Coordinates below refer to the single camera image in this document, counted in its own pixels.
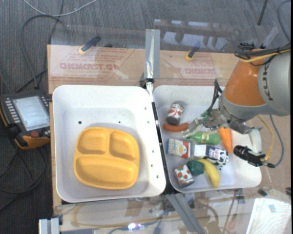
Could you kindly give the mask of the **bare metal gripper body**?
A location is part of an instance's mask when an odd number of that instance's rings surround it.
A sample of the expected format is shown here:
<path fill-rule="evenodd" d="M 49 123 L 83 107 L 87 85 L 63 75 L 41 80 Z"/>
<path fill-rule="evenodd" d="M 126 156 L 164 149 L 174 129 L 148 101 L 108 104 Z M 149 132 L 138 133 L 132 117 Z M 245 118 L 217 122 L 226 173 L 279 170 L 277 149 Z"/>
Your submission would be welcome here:
<path fill-rule="evenodd" d="M 206 128 L 228 127 L 234 120 L 234 116 L 225 108 L 206 110 L 201 114 L 201 121 Z"/>

